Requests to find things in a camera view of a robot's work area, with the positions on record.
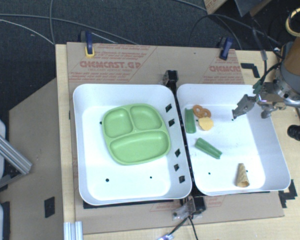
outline black bracket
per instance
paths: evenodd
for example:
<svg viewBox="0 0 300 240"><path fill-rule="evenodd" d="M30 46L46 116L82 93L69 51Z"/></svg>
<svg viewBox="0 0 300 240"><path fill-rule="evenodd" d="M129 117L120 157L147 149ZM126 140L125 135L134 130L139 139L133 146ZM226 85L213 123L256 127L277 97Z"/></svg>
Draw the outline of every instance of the black bracket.
<svg viewBox="0 0 300 240"><path fill-rule="evenodd" d="M10 202L4 202L1 204L3 209L3 232L2 240L10 239Z"/></svg>
<svg viewBox="0 0 300 240"><path fill-rule="evenodd" d="M255 66L253 63L241 63L241 68L246 69L246 70L252 70L253 76L255 78L260 78L258 68Z"/></svg>
<svg viewBox="0 0 300 240"><path fill-rule="evenodd" d="M190 159L190 153L189 153L189 149L188 149L186 130L184 127L182 114L181 114L181 110L180 110L180 105L179 105L179 101L177 98L177 81L178 81L178 79L179 79L178 72L176 70L167 70L163 76L162 81L166 87L171 89L171 91L174 95L176 110L177 110L180 125L181 125L181 132L182 132L183 144L185 147L186 158L187 158L188 165L189 165L191 180L194 183L195 177L194 177L194 172L192 169L192 164L191 164L191 159ZM202 194L198 190L198 188L195 184L192 184L191 196L193 197L194 204L195 204L195 213L194 214L200 214L201 212L204 212L206 210L205 201L203 198L204 194Z"/></svg>
<svg viewBox="0 0 300 240"><path fill-rule="evenodd" d="M279 191L279 198L282 205L282 208L287 208L286 201L287 200L294 200L297 197L297 191L294 184L294 180L291 180L290 186L289 186L289 192L284 192L283 190Z"/></svg>
<svg viewBox="0 0 300 240"><path fill-rule="evenodd" d="M48 218L55 214L55 197L50 197L47 200L44 200L44 217Z"/></svg>

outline green divided plate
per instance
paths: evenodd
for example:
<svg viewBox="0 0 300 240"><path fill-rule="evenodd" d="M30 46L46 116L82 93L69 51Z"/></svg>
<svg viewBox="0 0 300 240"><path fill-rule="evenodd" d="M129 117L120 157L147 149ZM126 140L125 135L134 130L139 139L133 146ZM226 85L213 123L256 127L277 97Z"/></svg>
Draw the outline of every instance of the green divided plate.
<svg viewBox="0 0 300 240"><path fill-rule="evenodd" d="M103 137L118 163L136 165L159 159L170 148L170 136L158 111L148 104L130 104L107 111Z"/></svg>

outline pretzel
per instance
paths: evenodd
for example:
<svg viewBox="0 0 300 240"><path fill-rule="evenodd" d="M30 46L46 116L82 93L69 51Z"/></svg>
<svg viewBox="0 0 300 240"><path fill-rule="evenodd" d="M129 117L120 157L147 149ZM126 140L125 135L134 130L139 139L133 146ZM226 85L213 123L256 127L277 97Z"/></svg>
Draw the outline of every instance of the pretzel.
<svg viewBox="0 0 300 240"><path fill-rule="evenodd" d="M203 108L200 105L194 105L193 106L193 113L197 118L210 118L211 117L211 112L210 110Z"/></svg>

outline food item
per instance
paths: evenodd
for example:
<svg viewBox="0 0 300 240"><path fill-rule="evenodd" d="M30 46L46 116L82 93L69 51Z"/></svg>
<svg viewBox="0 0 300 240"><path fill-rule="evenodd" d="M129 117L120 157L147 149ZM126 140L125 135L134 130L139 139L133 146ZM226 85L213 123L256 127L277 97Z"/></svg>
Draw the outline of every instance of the food item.
<svg viewBox="0 0 300 240"><path fill-rule="evenodd" d="M200 105L194 105L192 109L193 109L193 113L197 118L211 117L211 112L209 111L209 109L203 108Z"/></svg>
<svg viewBox="0 0 300 240"><path fill-rule="evenodd" d="M240 188L246 188L250 185L246 167L243 163L239 163L235 185Z"/></svg>
<svg viewBox="0 0 300 240"><path fill-rule="evenodd" d="M205 131L209 131L214 126L214 121L209 117L199 118L198 122L199 126Z"/></svg>
<svg viewBox="0 0 300 240"><path fill-rule="evenodd" d="M222 154L220 150L218 150L202 138L198 138L194 146L202 152L214 157L215 159L220 159L220 156Z"/></svg>
<svg viewBox="0 0 300 240"><path fill-rule="evenodd" d="M185 109L185 131L194 134L196 130L195 116L192 109Z"/></svg>

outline white cable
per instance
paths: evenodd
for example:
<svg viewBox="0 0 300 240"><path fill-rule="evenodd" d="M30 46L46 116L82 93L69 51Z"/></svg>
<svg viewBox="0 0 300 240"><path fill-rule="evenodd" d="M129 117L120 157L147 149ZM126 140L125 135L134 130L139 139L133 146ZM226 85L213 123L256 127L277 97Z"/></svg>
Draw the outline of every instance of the white cable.
<svg viewBox="0 0 300 240"><path fill-rule="evenodd" d="M101 39L107 40L107 41L109 41L110 43L117 44L117 42L112 41L112 40L110 40L110 39L108 39L108 38L105 38L105 37L103 37L103 36L101 36L101 35L98 35L98 34L96 34L96 33L91 32L91 34L94 35L94 36L96 36L96 37L99 37L99 38L101 38Z"/></svg>
<svg viewBox="0 0 300 240"><path fill-rule="evenodd" d="M48 39L48 38L46 38L44 35L42 35L42 34L40 34L40 33L36 32L36 31L34 31L34 30L33 30L33 29L31 29L31 28L28 28L28 27L26 27L26 26L23 26L23 25L20 25L20 24L17 24L17 23L14 23L14 22L11 22L11 21L8 21L8 20L5 20L5 19L1 19L1 18L0 18L0 22L9 23L9 24L12 24L12 25L15 25L15 26L18 26L18 27L24 28L24 29L26 29L26 30L29 30L29 31L31 31L31 32L33 32L33 33L35 33L36 35L38 35L38 36L42 37L43 39L47 40L47 41L48 41L50 44L54 45L54 43L53 43L51 40L49 40L49 39Z"/></svg>
<svg viewBox="0 0 300 240"><path fill-rule="evenodd" d="M2 17L17 17L17 18L35 18L35 19L49 20L49 17L47 17L47 16L15 14L15 13L12 13L12 14L11 13L0 13L0 16L2 16ZM54 18L53 17L52 20L59 21L59 22L64 22L64 23L69 23L69 24L73 24L73 25L77 25L77 26L81 26L81 27L84 27L84 28L87 28L87 29L98 31L98 32L104 33L106 35L121 39L121 40L126 41L130 44L138 45L138 43L136 43L134 41L131 41L131 40L126 39L122 36L110 33L108 31L105 31L105 30L102 30L102 29L99 29L99 28L96 28L96 27L93 27L93 26L89 26L89 25L86 25L86 24L82 24L82 23L78 23L78 22L75 22L75 21L72 21L72 20L67 20L67 19L62 19L62 18Z"/></svg>
<svg viewBox="0 0 300 240"><path fill-rule="evenodd" d="M49 24L50 24L50 32L51 32L52 42L53 42L53 45L55 45L56 44L55 34L54 34L53 25L52 25L52 7L53 7L53 4L54 4L54 0L51 0L50 1L50 7L49 7Z"/></svg>

